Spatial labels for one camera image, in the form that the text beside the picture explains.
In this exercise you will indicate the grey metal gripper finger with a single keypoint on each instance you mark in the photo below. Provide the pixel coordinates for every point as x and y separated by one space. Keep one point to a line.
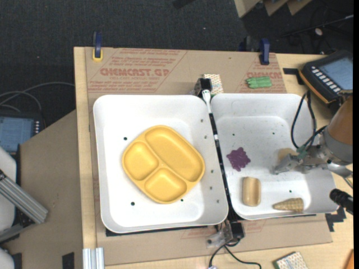
289 158
284 167

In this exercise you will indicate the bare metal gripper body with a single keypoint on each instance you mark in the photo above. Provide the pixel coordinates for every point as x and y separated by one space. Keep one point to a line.
315 159

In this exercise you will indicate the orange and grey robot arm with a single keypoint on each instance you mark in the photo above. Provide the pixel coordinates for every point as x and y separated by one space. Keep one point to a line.
340 127

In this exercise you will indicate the pale tan rounded toy food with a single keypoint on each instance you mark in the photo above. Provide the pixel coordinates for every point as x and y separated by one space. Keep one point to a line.
285 152

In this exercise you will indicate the tan waffle cone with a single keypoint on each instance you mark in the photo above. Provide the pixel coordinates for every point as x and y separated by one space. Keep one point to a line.
291 205

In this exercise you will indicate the tan bread bun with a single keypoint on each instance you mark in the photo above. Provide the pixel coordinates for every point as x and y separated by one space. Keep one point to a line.
251 191

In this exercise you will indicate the purple grapes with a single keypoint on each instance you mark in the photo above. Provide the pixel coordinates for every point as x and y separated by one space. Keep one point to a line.
238 158

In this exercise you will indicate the white plastic tray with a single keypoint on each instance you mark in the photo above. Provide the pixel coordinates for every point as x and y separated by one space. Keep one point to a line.
157 220
261 113

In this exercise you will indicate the thin black and white rod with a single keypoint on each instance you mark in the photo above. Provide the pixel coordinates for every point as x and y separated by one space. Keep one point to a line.
215 127

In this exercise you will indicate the green bean bundle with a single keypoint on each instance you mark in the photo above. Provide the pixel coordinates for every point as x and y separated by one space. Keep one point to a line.
258 82

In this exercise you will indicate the white patterned packet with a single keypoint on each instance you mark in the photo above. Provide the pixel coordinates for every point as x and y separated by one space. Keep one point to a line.
217 83
293 261

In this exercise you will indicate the yellow divided plate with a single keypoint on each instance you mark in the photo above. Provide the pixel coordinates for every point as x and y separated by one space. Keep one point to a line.
162 164

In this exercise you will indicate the brown cardboard board red print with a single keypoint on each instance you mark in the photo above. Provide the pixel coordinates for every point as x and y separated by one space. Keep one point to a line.
174 66

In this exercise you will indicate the black cylinder on white bracket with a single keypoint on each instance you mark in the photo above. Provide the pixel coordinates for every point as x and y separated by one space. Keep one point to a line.
340 197

